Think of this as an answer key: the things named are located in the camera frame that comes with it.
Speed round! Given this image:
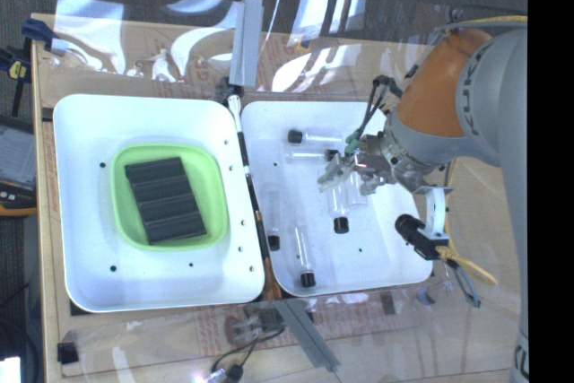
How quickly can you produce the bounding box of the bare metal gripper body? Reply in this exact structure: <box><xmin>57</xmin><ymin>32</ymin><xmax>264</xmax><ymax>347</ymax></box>
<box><xmin>352</xmin><ymin>133</ymin><xmax>439</xmax><ymax>195</ymax></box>

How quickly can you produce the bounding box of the clear plastic bottle, black cap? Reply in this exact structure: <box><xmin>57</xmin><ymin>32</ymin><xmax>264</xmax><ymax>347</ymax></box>
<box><xmin>285</xmin><ymin>148</ymin><xmax>341</xmax><ymax>166</ymax></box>
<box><xmin>292</xmin><ymin>225</ymin><xmax>317</xmax><ymax>289</ymax></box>
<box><xmin>286</xmin><ymin>127</ymin><xmax>345</xmax><ymax>146</ymax></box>
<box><xmin>326</xmin><ymin>182</ymin><xmax>352</xmax><ymax>235</ymax></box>
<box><xmin>263</xmin><ymin>187</ymin><xmax>283</xmax><ymax>252</ymax></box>

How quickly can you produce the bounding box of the white plastic tray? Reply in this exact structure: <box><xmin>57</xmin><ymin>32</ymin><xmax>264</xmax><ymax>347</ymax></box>
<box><xmin>240</xmin><ymin>100</ymin><xmax>435</xmax><ymax>299</ymax></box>
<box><xmin>52</xmin><ymin>92</ymin><xmax>266</xmax><ymax>314</ymax></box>

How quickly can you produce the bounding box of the green square bowl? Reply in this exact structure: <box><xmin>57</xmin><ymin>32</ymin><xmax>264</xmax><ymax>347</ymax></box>
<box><xmin>110</xmin><ymin>142</ymin><xmax>229</xmax><ymax>252</ymax></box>

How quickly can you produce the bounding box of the black ridged rectangular block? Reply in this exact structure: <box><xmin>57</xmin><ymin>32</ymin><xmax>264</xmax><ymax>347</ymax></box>
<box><xmin>124</xmin><ymin>155</ymin><xmax>209</xmax><ymax>247</ymax></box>

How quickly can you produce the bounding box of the brown cardboard board, red print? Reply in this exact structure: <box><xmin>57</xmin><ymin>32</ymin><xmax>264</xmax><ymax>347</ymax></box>
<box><xmin>39</xmin><ymin>30</ymin><xmax>443</xmax><ymax>352</ymax></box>

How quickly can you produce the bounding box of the black cylinder on white bracket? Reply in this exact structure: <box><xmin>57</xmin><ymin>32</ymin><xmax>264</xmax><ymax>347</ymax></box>
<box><xmin>394</xmin><ymin>186</ymin><xmax>452</xmax><ymax>262</ymax></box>

